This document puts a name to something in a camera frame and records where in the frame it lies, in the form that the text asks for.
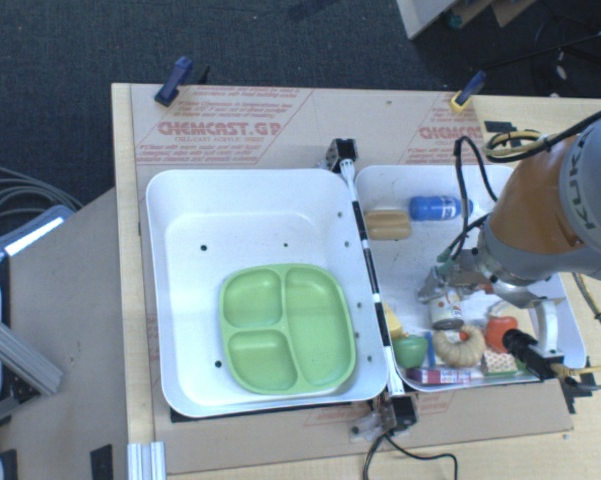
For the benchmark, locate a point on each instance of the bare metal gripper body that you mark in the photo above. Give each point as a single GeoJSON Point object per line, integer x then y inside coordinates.
{"type": "Point", "coordinates": [472, 275]}

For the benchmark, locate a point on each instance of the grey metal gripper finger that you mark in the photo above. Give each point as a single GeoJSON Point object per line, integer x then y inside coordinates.
{"type": "Point", "coordinates": [431, 290]}

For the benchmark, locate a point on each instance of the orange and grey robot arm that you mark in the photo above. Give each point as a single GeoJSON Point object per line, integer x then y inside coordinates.
{"type": "Point", "coordinates": [540, 208]}

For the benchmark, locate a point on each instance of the white and red can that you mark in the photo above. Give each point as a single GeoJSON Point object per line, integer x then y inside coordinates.
{"type": "Point", "coordinates": [446, 313]}

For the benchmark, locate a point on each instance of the white plastic tray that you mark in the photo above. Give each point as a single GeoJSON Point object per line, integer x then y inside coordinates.
{"type": "Point", "coordinates": [220, 203]}
{"type": "Point", "coordinates": [405, 268]}

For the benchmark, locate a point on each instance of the yellow toy banana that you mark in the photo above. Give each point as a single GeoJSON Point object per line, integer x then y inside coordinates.
{"type": "Point", "coordinates": [394, 323]}

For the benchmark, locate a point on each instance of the orange red toy pepper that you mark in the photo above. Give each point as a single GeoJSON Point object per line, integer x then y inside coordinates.
{"type": "Point", "coordinates": [497, 330]}

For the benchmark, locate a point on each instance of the thin black and white rod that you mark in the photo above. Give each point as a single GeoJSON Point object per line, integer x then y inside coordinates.
{"type": "Point", "coordinates": [368, 263]}

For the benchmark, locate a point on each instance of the beige croissant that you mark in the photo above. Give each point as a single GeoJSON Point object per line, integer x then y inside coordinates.
{"type": "Point", "coordinates": [472, 350]}

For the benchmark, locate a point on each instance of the blue bottle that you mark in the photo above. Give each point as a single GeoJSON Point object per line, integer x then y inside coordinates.
{"type": "Point", "coordinates": [432, 208]}

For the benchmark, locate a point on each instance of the tan bread bun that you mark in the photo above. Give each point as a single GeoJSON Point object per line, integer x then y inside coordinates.
{"type": "Point", "coordinates": [387, 224]}

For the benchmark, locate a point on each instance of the pink and purple carton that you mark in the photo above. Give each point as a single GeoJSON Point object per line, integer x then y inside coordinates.
{"type": "Point", "coordinates": [442, 376]}

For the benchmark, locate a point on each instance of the tan checked biscuit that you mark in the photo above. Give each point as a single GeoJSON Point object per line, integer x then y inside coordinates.
{"type": "Point", "coordinates": [499, 363]}

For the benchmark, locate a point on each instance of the green divided plate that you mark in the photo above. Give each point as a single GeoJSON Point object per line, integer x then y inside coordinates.
{"type": "Point", "coordinates": [310, 318]}

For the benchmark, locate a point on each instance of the brown cardboard board red print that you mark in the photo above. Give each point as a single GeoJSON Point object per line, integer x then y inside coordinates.
{"type": "Point", "coordinates": [260, 133]}

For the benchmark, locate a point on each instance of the black cylinder on white bracket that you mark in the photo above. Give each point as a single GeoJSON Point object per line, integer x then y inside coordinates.
{"type": "Point", "coordinates": [542, 360]}

